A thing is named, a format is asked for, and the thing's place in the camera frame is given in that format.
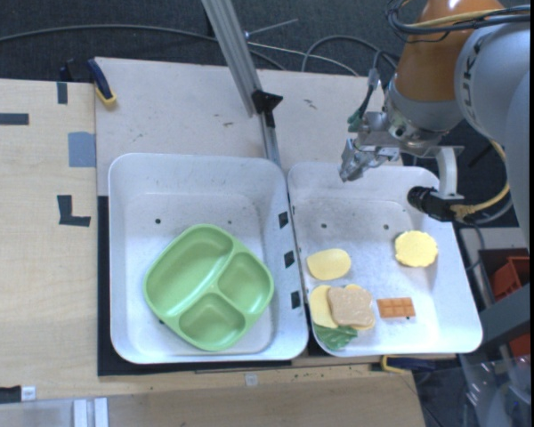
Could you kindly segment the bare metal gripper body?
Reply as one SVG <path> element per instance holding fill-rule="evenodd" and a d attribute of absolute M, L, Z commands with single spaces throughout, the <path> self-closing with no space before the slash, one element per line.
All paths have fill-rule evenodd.
<path fill-rule="evenodd" d="M 378 154 L 397 150 L 416 157 L 429 157 L 443 137 L 443 131 L 420 127 L 398 111 L 370 111 L 363 115 L 355 112 L 347 122 L 348 131 L 357 133 L 353 147 Z"/>

